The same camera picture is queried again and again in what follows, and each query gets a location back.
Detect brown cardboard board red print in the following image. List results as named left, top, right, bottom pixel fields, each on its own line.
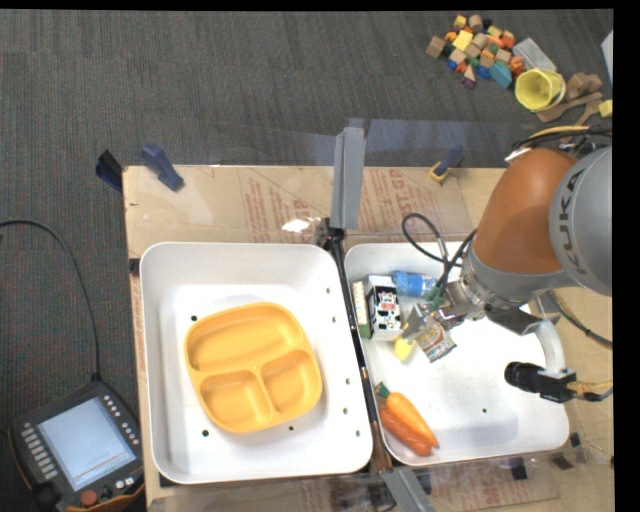
left=122, top=165, right=614, bottom=512

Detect yellow cup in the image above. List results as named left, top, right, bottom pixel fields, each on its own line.
left=514, top=68, right=568, bottom=113

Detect yellow divided plate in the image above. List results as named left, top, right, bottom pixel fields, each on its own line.
left=183, top=301, right=324, bottom=435

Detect white plastic tray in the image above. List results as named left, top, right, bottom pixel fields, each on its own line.
left=343, top=241, right=572, bottom=468
left=138, top=241, right=375, bottom=486

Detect yellow toy lemon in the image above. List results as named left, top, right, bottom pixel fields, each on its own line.
left=393, top=335, right=417, bottom=363

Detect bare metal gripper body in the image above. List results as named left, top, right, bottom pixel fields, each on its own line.
left=433, top=280, right=487, bottom=330

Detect black cylinder on white bracket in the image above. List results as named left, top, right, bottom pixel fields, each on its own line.
left=487, top=304, right=579, bottom=404

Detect orange and white packet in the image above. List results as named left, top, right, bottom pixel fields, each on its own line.
left=413, top=319, right=458, bottom=364

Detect orange carrot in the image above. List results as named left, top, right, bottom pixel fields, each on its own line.
left=373, top=381, right=441, bottom=449

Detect blue wooden block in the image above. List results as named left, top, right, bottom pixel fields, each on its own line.
left=488, top=61, right=514, bottom=91

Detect wooden spoon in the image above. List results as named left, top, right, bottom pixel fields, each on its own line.
left=535, top=91, right=604, bottom=124

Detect blue clear plastic bottle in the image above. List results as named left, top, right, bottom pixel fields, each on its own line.
left=390, top=270, right=439, bottom=300

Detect white cow print carton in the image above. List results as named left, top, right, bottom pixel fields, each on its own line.
left=365, top=274, right=403, bottom=343

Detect black block with thin wires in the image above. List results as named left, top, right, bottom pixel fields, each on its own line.
left=314, top=217, right=347, bottom=246

